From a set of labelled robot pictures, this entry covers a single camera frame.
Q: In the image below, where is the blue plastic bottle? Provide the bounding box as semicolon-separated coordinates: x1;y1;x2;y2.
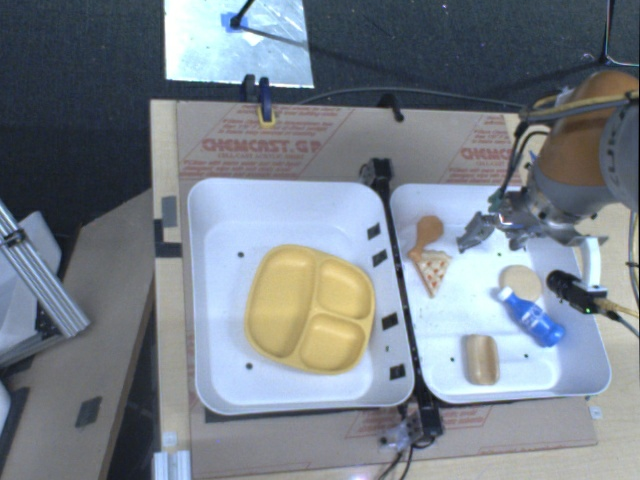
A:
496;286;567;348

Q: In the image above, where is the black cylinder on white bracket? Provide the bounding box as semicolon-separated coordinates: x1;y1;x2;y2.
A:
545;236;610;315

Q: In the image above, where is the brown chicken drumstick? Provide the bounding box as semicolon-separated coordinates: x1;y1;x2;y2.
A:
406;215;445;262

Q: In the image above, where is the thin black rod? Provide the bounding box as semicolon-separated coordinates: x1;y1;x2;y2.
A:
375;177;431;409

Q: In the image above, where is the pizza slice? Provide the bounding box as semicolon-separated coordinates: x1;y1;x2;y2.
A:
412;249;454;299

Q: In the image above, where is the yellow divided plate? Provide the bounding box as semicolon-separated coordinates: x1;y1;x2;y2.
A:
243;243;377;375

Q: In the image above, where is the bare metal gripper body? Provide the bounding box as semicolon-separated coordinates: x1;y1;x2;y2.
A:
492;187;591;245

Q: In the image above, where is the tan bread roll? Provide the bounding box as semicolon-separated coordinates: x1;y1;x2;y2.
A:
463;333;501;387

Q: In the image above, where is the brown cardboard board red print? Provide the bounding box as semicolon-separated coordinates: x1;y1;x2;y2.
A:
174;100;600;480

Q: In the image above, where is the round tan biscuit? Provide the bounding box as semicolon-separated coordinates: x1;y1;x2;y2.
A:
498;264;543;300

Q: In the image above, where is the white plastic tray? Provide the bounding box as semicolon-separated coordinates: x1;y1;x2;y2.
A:
388;183;613;404
186;177;416;416

